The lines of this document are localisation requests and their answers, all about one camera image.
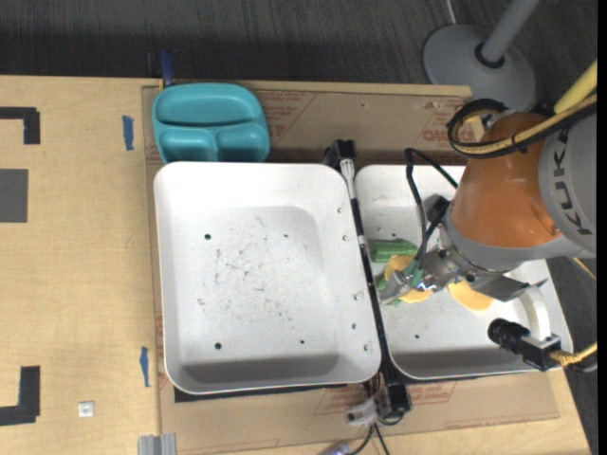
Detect yellow wavy toy piece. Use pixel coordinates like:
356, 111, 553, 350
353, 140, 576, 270
383, 253, 434, 306

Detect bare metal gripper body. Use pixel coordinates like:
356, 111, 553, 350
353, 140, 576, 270
401, 247, 476, 299

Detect white plastic tray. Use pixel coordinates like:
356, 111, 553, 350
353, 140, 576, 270
354, 163, 575, 381
152, 161, 383, 396

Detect yellow round biscuit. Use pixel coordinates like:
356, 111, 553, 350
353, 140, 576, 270
447, 280, 495, 313

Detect thin black and white rod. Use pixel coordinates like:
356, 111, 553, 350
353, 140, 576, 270
339, 156, 395, 374

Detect grey round-base stand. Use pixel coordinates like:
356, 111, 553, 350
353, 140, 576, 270
421, 0, 563, 112

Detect black cylinder on white bracket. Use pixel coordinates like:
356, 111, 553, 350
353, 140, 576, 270
487, 284, 566, 373

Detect black block with thin wires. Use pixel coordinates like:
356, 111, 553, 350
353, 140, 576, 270
324, 138, 359, 168
378, 380, 413, 419

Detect brown cardboard board red print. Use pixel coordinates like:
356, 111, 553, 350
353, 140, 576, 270
141, 79, 561, 450

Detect teal divided plate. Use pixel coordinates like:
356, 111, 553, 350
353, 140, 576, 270
151, 82, 272, 165

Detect green toy vegetable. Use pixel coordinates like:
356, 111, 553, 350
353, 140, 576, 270
368, 238, 419, 264

